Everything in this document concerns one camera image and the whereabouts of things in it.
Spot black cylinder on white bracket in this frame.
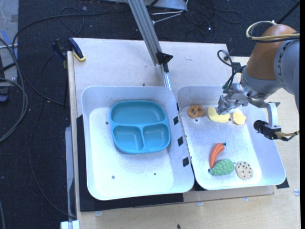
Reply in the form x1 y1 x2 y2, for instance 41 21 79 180
253 101 282 140

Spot white plastic tray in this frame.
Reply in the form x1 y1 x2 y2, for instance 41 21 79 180
176 86 286 191
81 85 195 201

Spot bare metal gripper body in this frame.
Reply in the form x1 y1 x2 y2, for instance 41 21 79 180
218 82 265 110

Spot black block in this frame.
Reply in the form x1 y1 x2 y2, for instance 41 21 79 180
156 52 174 73

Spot blue divided plate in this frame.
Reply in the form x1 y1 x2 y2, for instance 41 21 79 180
109 100 172 155

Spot small yellow chip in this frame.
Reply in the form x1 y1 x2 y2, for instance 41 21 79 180
232 112 247 125

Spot large yellow chip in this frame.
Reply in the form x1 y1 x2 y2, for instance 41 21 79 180
208 106 231 124

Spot pale flat board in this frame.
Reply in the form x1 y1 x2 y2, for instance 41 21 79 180
71 37 275 204

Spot orange carrot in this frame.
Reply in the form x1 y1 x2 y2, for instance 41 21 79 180
209 142 226 169

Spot brown pretzel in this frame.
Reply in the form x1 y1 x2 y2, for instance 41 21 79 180
187 104 206 119

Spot thin black and white rod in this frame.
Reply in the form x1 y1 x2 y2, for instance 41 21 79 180
163 71 193 167

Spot beige chocolate chip biscuit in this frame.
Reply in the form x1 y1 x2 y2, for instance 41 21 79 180
234 160 254 180

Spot green grapes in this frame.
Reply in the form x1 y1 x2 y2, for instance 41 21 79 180
208 159 236 176

